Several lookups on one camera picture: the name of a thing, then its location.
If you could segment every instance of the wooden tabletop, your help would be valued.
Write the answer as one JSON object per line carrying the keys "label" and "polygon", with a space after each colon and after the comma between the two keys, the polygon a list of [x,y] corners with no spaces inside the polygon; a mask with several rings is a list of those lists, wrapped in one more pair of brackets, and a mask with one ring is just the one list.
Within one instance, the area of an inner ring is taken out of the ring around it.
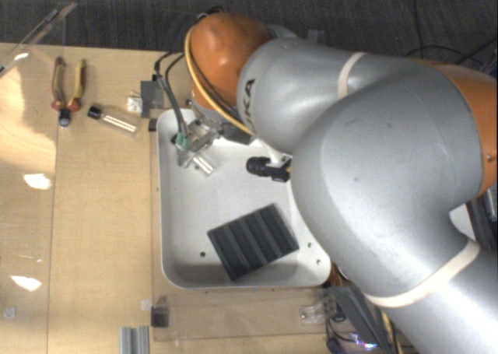
{"label": "wooden tabletop", "polygon": [[[0,55],[11,47],[0,44]],[[88,65],[82,110],[66,129],[51,109],[59,55],[67,97],[78,61]],[[13,319],[0,317],[0,352],[114,354],[120,327],[149,325],[142,309],[154,294],[148,120],[130,138],[86,110],[94,103],[124,110],[159,55],[40,46],[0,79],[0,307],[16,308]],[[170,80],[182,102],[190,85],[184,64]],[[26,279],[41,285],[31,292]],[[318,333],[167,342],[150,336],[153,353],[328,352]]]}

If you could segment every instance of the white strap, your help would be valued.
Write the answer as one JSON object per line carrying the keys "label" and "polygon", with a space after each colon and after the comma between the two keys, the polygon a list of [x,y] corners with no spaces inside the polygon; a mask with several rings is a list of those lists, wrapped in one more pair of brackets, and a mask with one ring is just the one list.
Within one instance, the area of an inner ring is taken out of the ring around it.
{"label": "white strap", "polygon": [[465,247],[448,263],[437,269],[429,278],[422,281],[412,290],[391,297],[375,297],[365,295],[373,304],[379,307],[398,308],[409,306],[437,291],[442,285],[451,281],[460,271],[470,265],[478,256],[480,246],[473,240],[468,240]]}
{"label": "white strap", "polygon": [[349,73],[351,73],[352,67],[358,60],[364,56],[364,52],[356,52],[348,59],[348,61],[342,67],[341,73],[339,73],[337,96],[339,99],[344,98],[348,95],[348,79]]}

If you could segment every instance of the glass vial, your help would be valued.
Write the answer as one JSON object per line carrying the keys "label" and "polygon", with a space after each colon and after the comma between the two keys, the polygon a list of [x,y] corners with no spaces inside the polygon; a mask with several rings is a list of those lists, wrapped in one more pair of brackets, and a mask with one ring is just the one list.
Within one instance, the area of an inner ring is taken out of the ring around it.
{"label": "glass vial", "polygon": [[139,129],[139,123],[133,117],[117,109],[90,107],[88,109],[88,116],[92,119],[102,121],[117,130],[124,131],[129,135],[134,135]]}

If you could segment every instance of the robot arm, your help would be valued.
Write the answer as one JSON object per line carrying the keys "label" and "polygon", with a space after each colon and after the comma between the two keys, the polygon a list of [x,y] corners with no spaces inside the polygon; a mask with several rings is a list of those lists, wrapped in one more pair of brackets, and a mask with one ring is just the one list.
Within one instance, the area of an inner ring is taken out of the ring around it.
{"label": "robot arm", "polygon": [[310,231],[422,353],[492,353],[496,252],[449,211],[496,182],[496,80],[454,65],[266,40],[238,117],[292,156]]}

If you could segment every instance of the yellow hose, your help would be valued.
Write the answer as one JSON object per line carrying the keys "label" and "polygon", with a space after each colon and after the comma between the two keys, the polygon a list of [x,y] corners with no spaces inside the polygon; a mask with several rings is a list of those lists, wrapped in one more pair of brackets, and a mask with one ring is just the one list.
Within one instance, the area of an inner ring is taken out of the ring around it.
{"label": "yellow hose", "polygon": [[192,77],[195,86],[202,94],[202,96],[208,101],[209,105],[211,105],[220,115],[222,115],[225,119],[227,119],[231,124],[238,127],[240,130],[248,133],[249,135],[254,135],[254,133],[251,130],[249,130],[244,124],[239,122],[237,119],[228,114],[224,109],[222,109],[221,106],[218,105],[213,98],[211,98],[211,96],[205,90],[204,86],[199,81],[197,75],[195,74],[194,63],[192,62],[192,56],[190,53],[191,31],[192,28],[187,32],[187,36],[185,37],[185,61],[187,62],[187,68],[188,71],[190,72],[190,76]]}

